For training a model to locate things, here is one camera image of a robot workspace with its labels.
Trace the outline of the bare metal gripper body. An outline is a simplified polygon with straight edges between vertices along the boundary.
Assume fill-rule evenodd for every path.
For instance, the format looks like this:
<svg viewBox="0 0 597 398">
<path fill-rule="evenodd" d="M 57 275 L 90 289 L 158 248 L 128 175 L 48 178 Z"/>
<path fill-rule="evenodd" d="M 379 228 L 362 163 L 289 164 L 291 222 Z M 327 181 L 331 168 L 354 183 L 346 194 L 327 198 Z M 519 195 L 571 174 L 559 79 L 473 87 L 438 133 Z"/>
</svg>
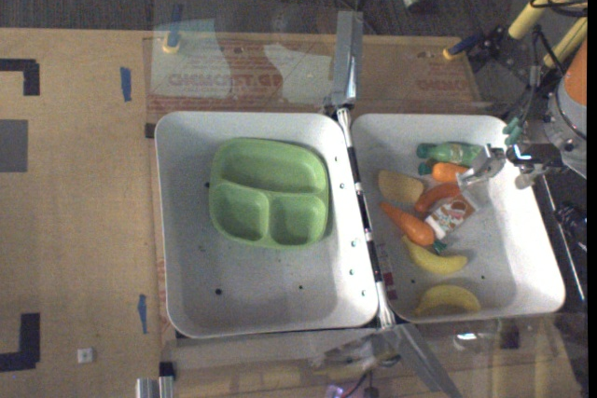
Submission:
<svg viewBox="0 0 597 398">
<path fill-rule="evenodd" d="M 570 170 L 587 177 L 587 132 L 566 116 L 542 116 L 506 125 L 507 158 L 523 174 Z"/>
</svg>

